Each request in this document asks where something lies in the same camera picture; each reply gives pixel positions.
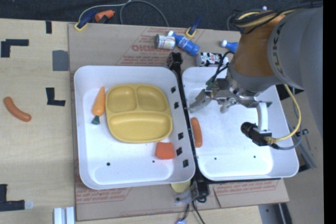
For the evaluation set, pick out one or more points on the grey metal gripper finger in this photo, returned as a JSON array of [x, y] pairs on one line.
[[226, 106], [200, 101]]

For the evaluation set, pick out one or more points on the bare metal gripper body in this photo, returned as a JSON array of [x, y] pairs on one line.
[[223, 90]]

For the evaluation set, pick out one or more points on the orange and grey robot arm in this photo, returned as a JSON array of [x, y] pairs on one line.
[[286, 44]]

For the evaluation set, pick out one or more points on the thin black rod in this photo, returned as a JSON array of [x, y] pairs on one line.
[[187, 118]]

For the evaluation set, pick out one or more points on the orange sausage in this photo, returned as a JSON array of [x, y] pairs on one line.
[[197, 132], [15, 111]]

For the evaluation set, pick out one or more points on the cow print white carton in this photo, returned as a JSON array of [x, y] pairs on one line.
[[210, 59]]

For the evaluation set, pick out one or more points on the blue bottle white cap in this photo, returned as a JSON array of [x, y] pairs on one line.
[[231, 46], [186, 44]]

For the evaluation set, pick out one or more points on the white plastic tray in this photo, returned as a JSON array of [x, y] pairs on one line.
[[231, 154], [126, 165]]

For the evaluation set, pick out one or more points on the yellow divided plate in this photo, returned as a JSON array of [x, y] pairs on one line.
[[139, 123]]

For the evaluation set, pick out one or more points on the small white can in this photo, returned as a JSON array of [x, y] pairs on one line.
[[165, 42]]

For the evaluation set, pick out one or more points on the yellow rounded toy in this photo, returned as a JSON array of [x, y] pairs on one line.
[[180, 186]]

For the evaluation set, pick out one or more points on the orange carrot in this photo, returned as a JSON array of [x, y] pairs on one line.
[[99, 105]]

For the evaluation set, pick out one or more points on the brown cardboard board red print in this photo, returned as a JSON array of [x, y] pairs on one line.
[[105, 44]]

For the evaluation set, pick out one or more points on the black cylinder on white bracket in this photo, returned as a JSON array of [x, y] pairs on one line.
[[256, 132]]

